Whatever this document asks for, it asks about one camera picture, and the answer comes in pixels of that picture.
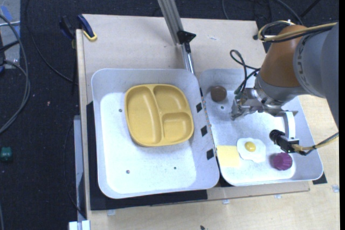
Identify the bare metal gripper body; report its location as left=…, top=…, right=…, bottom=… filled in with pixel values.
left=233, top=87, right=283, bottom=117

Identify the white plastic tray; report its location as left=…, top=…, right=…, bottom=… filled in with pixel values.
left=91, top=68, right=220, bottom=200
left=199, top=68, right=324, bottom=187

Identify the brown round biscuit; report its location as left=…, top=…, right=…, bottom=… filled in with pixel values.
left=210, top=85, right=228, bottom=103

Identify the thin black and white rod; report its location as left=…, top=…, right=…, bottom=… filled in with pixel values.
left=181, top=44, right=218, bottom=159

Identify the white and yellow fried egg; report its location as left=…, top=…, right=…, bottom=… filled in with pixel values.
left=236, top=137, right=267, bottom=164

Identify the yellow cheese slice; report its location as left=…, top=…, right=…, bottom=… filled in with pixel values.
left=216, top=144, right=241, bottom=169

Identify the purple ribbed cup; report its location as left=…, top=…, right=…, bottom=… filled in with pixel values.
left=270, top=152, right=294, bottom=171

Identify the yellow divided plate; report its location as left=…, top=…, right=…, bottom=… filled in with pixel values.
left=124, top=83, right=195, bottom=148

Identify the pale wood board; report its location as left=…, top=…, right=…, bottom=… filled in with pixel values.
left=80, top=13, right=311, bottom=201

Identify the black cylinder on white bracket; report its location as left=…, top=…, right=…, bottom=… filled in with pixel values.
left=269, top=110, right=301, bottom=155

